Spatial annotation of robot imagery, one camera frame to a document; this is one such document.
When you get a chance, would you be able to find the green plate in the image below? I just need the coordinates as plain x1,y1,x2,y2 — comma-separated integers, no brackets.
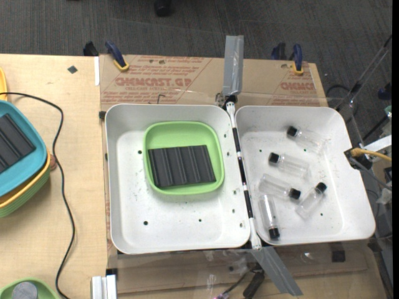
0,165,52,219
0,277,60,299
142,120,226,196

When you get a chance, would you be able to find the black ribbed slab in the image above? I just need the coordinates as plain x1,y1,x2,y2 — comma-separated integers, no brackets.
0,113,37,174
147,144,218,189

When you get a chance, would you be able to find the thin black and white rod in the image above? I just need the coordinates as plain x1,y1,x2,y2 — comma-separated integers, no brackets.
224,102,262,250

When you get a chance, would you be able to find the brown cardboard board red print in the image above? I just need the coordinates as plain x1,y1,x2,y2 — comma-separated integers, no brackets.
99,54,369,295

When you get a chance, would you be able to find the clear bottle with black cap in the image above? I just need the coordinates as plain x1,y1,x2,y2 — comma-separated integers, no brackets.
295,181,328,219
286,125,327,154
257,194,281,240
268,151,311,179
258,173,302,201

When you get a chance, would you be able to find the white plastic tray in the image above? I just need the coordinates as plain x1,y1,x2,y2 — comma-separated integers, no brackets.
104,103,252,255
234,105,377,247

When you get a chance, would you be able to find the blue plate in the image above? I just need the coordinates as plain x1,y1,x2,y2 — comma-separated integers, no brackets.
0,99,49,198

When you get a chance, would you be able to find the yellow plate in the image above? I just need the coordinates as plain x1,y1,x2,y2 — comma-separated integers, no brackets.
0,150,52,211
0,67,8,102

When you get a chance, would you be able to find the grey metal cylinder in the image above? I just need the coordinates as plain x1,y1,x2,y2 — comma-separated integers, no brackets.
11,281,39,299

